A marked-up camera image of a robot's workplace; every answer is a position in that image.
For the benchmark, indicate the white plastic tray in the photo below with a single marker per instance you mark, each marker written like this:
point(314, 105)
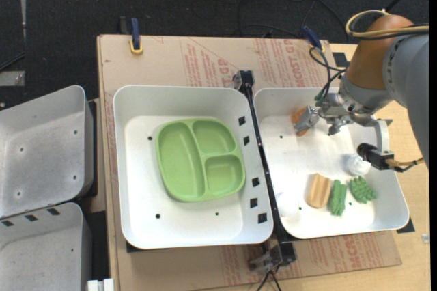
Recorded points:
point(307, 153)
point(143, 207)

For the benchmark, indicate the green toy beans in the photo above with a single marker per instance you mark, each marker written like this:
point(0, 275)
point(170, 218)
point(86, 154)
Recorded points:
point(338, 199)

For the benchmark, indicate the black cylinder on white bracket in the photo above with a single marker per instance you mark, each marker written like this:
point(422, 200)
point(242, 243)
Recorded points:
point(375, 157)

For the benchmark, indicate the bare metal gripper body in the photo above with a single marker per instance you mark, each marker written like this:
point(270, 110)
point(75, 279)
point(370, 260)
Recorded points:
point(336, 110)

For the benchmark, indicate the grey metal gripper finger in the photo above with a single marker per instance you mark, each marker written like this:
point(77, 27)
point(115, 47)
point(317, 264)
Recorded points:
point(305, 121)
point(335, 128)

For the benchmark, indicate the orange toy carrot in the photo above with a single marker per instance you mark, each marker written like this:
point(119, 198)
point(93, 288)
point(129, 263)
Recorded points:
point(296, 115)

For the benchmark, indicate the thin black rod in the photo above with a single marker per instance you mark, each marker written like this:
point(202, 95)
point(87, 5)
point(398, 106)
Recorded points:
point(264, 153)

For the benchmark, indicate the brown cardboard board red print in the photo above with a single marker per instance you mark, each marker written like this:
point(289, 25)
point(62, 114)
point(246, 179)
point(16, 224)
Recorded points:
point(191, 57)

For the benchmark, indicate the green divided plate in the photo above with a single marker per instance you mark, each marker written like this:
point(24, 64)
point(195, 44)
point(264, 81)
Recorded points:
point(177, 160)

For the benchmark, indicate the white crumpled ball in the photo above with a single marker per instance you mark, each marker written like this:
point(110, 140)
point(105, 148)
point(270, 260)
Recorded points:
point(355, 165)

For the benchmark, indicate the tan toy bread bun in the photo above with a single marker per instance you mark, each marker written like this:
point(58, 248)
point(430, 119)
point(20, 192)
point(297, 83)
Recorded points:
point(318, 190)

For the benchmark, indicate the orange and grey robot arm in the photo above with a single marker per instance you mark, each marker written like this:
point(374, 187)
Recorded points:
point(372, 54)

